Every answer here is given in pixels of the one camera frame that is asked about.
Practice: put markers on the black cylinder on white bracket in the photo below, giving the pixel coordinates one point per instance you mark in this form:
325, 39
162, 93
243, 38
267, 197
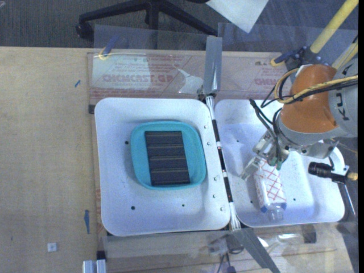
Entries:
321, 169

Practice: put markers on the black office chair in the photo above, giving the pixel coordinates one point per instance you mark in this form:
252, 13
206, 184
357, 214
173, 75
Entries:
159, 4

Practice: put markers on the blue plate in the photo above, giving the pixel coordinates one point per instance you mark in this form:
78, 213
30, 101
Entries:
138, 152

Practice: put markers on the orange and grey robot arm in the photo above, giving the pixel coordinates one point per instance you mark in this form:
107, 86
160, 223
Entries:
310, 107

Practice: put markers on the white plastic tray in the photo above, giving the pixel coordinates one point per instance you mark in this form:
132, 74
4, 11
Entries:
159, 212
307, 203

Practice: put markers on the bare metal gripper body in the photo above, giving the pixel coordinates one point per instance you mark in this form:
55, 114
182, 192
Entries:
268, 148

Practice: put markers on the dark brown ridged slab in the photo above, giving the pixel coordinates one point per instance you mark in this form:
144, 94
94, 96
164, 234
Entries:
167, 158

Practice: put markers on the thin black and white rod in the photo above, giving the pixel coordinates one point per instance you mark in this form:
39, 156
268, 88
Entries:
219, 149

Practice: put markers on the small white square piece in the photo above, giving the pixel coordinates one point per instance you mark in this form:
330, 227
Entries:
52, 247

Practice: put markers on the clear bottle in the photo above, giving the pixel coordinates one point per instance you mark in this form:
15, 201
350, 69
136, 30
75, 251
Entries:
270, 189

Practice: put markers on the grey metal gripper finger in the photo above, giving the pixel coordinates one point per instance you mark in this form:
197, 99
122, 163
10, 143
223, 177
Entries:
249, 169

